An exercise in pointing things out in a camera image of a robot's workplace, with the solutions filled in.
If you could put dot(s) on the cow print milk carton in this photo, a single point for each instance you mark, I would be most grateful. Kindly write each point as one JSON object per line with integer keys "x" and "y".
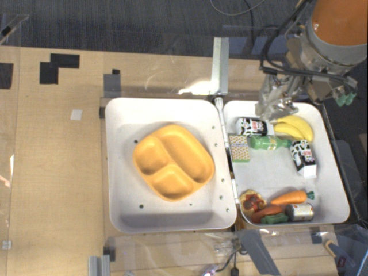
{"x": 253, "y": 126}
{"x": 304, "y": 157}

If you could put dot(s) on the green and orange carton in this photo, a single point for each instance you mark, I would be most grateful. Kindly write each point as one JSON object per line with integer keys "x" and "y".
{"x": 239, "y": 148}

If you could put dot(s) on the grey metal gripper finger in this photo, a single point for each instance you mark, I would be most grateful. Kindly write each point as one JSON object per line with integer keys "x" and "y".
{"x": 287, "y": 102}
{"x": 266, "y": 102}

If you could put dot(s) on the orange carrot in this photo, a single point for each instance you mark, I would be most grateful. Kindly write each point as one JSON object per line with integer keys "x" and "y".
{"x": 289, "y": 198}

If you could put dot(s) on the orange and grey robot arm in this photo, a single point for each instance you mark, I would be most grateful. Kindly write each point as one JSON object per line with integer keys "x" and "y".
{"x": 339, "y": 10}

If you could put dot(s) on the white plastic tray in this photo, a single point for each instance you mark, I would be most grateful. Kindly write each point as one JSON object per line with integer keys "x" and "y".
{"x": 172, "y": 220}
{"x": 273, "y": 177}

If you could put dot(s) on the orange divided plate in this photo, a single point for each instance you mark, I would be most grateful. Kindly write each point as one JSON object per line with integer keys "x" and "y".
{"x": 175, "y": 160}

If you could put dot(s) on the yellow banana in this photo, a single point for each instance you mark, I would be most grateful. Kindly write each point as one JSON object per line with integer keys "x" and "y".
{"x": 299, "y": 125}

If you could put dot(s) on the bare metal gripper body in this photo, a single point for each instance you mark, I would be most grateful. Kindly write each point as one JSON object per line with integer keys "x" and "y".
{"x": 319, "y": 65}

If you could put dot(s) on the yellow and red pasta toy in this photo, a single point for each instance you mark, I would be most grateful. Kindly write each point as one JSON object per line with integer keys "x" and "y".
{"x": 250, "y": 201}

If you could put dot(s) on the green bottle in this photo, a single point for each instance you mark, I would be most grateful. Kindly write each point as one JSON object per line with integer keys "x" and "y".
{"x": 267, "y": 142}

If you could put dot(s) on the red sausage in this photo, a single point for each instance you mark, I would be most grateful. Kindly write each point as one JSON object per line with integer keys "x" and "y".
{"x": 267, "y": 211}

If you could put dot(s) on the small silver can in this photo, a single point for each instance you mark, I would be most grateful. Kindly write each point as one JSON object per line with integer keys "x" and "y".
{"x": 300, "y": 212}

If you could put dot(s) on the green bone-shaped biscuit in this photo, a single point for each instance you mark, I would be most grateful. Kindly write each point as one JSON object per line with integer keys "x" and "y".
{"x": 274, "y": 219}

